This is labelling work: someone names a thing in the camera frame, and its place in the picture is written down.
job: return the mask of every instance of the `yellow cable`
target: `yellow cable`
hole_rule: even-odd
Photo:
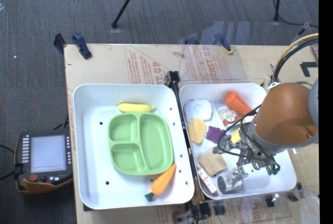
[[[282,60],[282,58],[284,57],[284,55],[285,55],[286,53],[288,53],[288,51],[289,51],[294,45],[296,45],[297,43],[299,43],[299,42],[301,42],[301,41],[303,41],[303,40],[306,40],[306,39],[311,38],[311,37],[316,37],[316,36],[318,36],[318,35],[319,35],[319,33],[311,34],[311,35],[306,35],[306,36],[301,37],[300,39],[294,41],[293,43],[291,43],[291,44],[289,45],[289,47],[287,47],[286,50],[285,50],[285,51],[281,54],[281,56],[278,58],[277,62],[275,63],[275,66],[274,66],[274,70],[275,70],[275,68],[277,68],[277,65],[280,63],[280,61]]]

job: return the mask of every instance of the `carrot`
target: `carrot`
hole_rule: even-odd
[[[152,200],[152,197],[154,194],[161,194],[165,188],[167,187],[169,181],[171,180],[171,177],[176,170],[176,164],[173,163],[171,167],[163,172],[151,185],[151,192],[145,195],[145,198],[148,201]]]

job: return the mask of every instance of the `toy banana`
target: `toy banana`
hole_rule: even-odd
[[[121,112],[150,112],[154,111],[155,106],[149,106],[146,104],[135,104],[135,103],[120,103],[118,109]]]

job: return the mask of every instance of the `blue clamp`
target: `blue clamp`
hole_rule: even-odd
[[[230,47],[230,44],[229,44],[228,40],[224,36],[222,36],[221,34],[217,33],[217,34],[214,35],[214,37],[215,37],[215,41],[214,42],[215,43],[216,42],[220,42],[221,45],[222,45],[221,49],[224,52],[226,52],[228,55],[230,55],[232,52],[234,52],[234,50]]]
[[[81,53],[83,58],[87,59],[92,55],[87,47],[87,44],[85,43],[85,40],[84,40],[84,37],[82,34],[75,33],[73,35],[73,41],[76,45],[78,45],[80,47],[79,52]]]
[[[63,40],[61,34],[57,34],[54,40],[54,46],[63,55],[63,47],[66,44],[65,40]]]

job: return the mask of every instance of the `green plate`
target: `green plate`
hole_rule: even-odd
[[[165,120],[151,112],[121,113],[108,127],[114,167],[128,175],[153,175],[173,163],[173,147]]]

